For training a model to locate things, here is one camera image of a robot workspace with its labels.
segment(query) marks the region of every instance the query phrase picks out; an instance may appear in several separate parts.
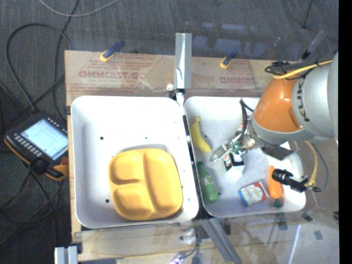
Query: yellow cable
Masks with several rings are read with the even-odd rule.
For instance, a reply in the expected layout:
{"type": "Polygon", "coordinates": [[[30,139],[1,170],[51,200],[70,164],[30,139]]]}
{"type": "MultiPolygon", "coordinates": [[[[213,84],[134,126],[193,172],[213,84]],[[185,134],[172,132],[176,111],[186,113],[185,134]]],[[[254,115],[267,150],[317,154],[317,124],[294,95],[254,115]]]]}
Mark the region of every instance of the yellow cable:
{"type": "Polygon", "coordinates": [[[291,72],[289,72],[289,73],[286,73],[286,74],[284,74],[284,75],[273,75],[273,77],[276,78],[276,79],[285,79],[285,78],[290,77],[290,76],[292,76],[292,75],[295,75],[295,74],[297,74],[297,73],[304,72],[305,70],[308,70],[308,69],[311,69],[311,68],[315,68],[315,67],[317,67],[318,65],[324,65],[324,64],[331,63],[331,62],[332,62],[332,60],[327,60],[326,62],[322,62],[322,63],[319,63],[319,64],[309,65],[308,67],[300,68],[300,69],[291,71],[291,72]]]}
{"type": "Polygon", "coordinates": [[[317,152],[315,151],[314,147],[312,146],[312,144],[309,143],[308,141],[305,141],[305,142],[309,146],[309,148],[312,150],[313,155],[314,155],[314,170],[313,170],[312,176],[310,177],[310,179],[308,181],[308,185],[315,186],[315,180],[317,179],[317,170],[318,170],[318,155],[317,155],[317,152]]]}

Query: white tray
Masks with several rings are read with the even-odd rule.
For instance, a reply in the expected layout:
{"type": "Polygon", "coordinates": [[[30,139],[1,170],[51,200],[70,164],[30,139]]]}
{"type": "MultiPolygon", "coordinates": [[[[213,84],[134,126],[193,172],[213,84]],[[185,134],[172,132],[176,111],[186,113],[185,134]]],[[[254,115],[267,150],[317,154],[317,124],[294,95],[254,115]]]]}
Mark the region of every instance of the white tray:
{"type": "Polygon", "coordinates": [[[71,106],[76,215],[88,228],[108,228],[193,219],[199,210],[179,105],[163,97],[82,96],[71,106]],[[108,164],[118,152],[158,147],[175,160],[183,205],[169,218],[132,222],[111,201],[108,164]]]}
{"type": "MultiPolygon", "coordinates": [[[[259,98],[243,98],[244,102],[251,108],[255,108],[259,98]]],[[[203,136],[212,149],[217,149],[225,141],[234,136],[235,131],[242,123],[240,98],[229,97],[191,97],[185,101],[185,111],[188,124],[195,121],[199,116],[200,128],[203,136]]],[[[251,150],[243,155],[245,168],[243,176],[237,180],[235,172],[226,171],[223,161],[210,164],[208,158],[211,153],[204,154],[194,148],[195,160],[203,161],[205,169],[212,176],[215,186],[220,193],[219,200],[203,204],[207,212],[215,217],[235,217],[243,215],[254,215],[261,213],[277,213],[301,210],[306,203],[305,193],[291,190],[289,186],[283,186],[282,207],[273,207],[273,199],[269,198],[249,207],[245,207],[238,190],[244,186],[257,181],[262,181],[268,189],[269,165],[275,168],[286,169],[296,177],[303,174],[301,160],[297,153],[292,154],[289,159],[279,161],[266,156],[259,148],[251,150]]]]}

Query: blue and yellow clamp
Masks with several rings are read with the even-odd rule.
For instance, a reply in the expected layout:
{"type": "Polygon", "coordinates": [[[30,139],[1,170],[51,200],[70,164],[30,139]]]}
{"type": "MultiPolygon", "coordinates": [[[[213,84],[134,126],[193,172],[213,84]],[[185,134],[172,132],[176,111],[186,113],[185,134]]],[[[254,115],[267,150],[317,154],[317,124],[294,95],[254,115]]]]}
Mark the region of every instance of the blue and yellow clamp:
{"type": "Polygon", "coordinates": [[[120,40],[119,42],[111,46],[108,50],[106,50],[105,52],[102,52],[100,54],[100,59],[103,62],[107,62],[109,59],[111,59],[114,56],[114,53],[119,51],[123,46],[125,46],[125,42],[123,40],[120,40]]]}
{"type": "Polygon", "coordinates": [[[223,58],[223,60],[220,63],[220,67],[224,69],[228,68],[231,63],[231,59],[235,58],[237,54],[238,54],[238,50],[237,50],[237,46],[235,46],[231,50],[230,54],[228,54],[227,57],[223,58]]]}

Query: display screen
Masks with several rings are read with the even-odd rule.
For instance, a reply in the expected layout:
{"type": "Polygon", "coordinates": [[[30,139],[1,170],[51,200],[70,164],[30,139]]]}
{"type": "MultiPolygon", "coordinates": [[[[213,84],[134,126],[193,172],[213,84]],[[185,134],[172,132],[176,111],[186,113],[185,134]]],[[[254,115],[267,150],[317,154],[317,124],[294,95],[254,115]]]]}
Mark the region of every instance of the display screen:
{"type": "Polygon", "coordinates": [[[68,149],[67,136],[45,119],[29,127],[21,135],[53,160],[68,149]]]}

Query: white cable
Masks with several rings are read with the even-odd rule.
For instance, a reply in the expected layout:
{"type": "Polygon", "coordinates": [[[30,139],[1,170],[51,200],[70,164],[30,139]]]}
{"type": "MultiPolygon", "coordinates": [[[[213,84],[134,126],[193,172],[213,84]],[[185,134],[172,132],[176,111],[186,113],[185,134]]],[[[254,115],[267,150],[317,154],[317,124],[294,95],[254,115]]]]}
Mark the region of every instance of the white cable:
{"type": "Polygon", "coordinates": [[[91,15],[91,14],[94,14],[94,13],[96,13],[96,12],[99,12],[100,10],[105,9],[105,8],[111,6],[112,4],[115,4],[116,2],[119,2],[120,0],[115,0],[115,1],[113,1],[113,2],[111,2],[111,3],[108,3],[108,4],[106,4],[105,6],[99,8],[99,9],[94,10],[93,12],[89,12],[89,13],[86,13],[86,14],[79,14],[79,15],[69,15],[69,14],[60,13],[60,12],[54,10],[53,8],[51,8],[50,6],[48,6],[43,0],[38,0],[38,1],[39,1],[40,3],[42,3],[45,7],[47,7],[50,11],[53,11],[53,12],[56,13],[56,14],[63,15],[63,16],[65,16],[65,17],[84,17],[84,16],[87,16],[87,15],[91,15]]]}

